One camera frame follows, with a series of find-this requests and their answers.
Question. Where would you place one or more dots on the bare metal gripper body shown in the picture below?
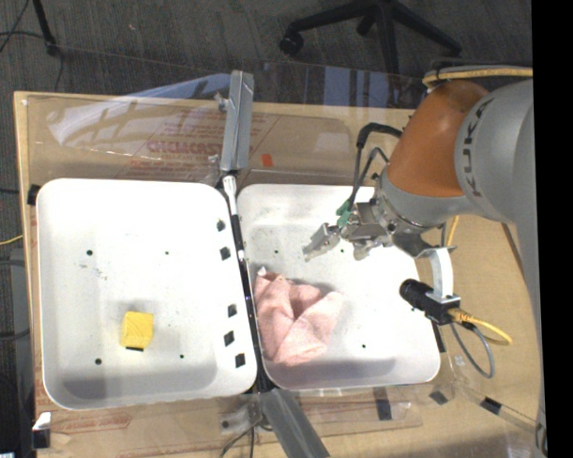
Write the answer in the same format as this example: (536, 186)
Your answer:
(371, 225)

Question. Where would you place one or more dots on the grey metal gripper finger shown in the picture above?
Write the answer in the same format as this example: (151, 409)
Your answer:
(320, 241)
(363, 252)

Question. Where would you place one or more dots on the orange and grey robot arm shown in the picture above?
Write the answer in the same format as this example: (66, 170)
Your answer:
(495, 145)

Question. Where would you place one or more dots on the white plastic tray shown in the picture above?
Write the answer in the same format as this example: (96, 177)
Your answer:
(138, 275)
(379, 323)

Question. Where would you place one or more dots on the pink cloth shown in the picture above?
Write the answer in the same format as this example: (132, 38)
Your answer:
(299, 321)

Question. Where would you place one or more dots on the yellow cube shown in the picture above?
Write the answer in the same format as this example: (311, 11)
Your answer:
(137, 329)

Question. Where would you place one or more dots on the black office chair base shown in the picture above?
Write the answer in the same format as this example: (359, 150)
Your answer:
(382, 18)

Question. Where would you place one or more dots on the black cylinder on white bracket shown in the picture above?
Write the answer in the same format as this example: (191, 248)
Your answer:
(422, 296)

